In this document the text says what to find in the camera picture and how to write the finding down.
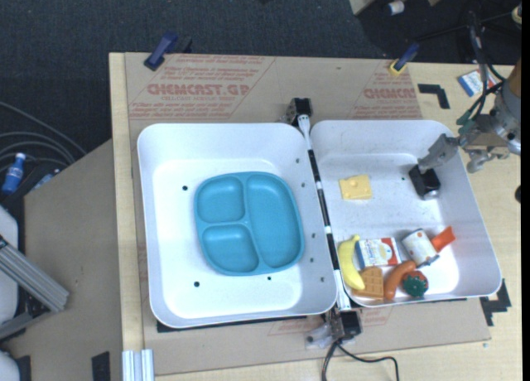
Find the toy banana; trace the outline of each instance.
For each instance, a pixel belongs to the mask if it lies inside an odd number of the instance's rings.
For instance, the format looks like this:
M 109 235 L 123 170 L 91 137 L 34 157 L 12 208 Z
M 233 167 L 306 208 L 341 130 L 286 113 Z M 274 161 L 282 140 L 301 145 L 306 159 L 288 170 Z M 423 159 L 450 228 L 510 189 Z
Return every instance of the toy banana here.
M 360 240 L 358 235 L 339 244 L 339 264 L 342 278 L 349 287 L 355 290 L 364 290 L 363 278 L 354 266 L 355 244 Z

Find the blue bottle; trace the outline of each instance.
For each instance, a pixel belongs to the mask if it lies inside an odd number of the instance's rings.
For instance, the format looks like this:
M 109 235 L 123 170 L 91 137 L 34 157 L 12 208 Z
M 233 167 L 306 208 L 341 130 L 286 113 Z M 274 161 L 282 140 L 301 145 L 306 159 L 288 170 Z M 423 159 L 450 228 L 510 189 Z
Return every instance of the blue bottle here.
M 11 195 L 17 190 L 24 176 L 25 160 L 26 154 L 22 152 L 16 154 L 15 162 L 7 169 L 6 180 L 2 185 L 2 193 L 4 195 Z

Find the blue plate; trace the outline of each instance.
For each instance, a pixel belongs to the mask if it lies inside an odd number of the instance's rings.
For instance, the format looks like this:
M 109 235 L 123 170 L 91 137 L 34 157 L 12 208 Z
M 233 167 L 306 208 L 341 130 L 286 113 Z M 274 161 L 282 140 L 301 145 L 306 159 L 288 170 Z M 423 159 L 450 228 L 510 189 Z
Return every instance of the blue plate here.
M 304 252 L 294 196 L 271 173 L 230 173 L 204 181 L 195 193 L 194 212 L 203 254 L 223 274 L 278 272 Z

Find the can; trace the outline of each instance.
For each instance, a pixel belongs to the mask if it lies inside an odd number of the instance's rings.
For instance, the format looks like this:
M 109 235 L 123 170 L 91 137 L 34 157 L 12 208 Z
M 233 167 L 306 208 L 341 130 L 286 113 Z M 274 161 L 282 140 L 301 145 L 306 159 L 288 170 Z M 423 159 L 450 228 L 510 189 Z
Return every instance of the can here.
M 411 232 L 401 243 L 418 268 L 428 266 L 440 257 L 423 229 Z

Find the sausage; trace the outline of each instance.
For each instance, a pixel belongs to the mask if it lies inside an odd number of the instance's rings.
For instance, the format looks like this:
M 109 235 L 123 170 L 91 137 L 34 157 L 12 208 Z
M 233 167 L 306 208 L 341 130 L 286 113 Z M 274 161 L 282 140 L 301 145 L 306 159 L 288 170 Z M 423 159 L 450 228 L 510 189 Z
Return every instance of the sausage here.
M 406 260 L 405 262 L 399 263 L 397 266 L 395 266 L 384 280 L 384 298 L 387 300 L 392 300 L 396 296 L 396 290 L 398 289 L 398 285 L 401 282 L 403 276 L 406 273 L 414 271 L 416 267 L 417 266 L 413 260 Z

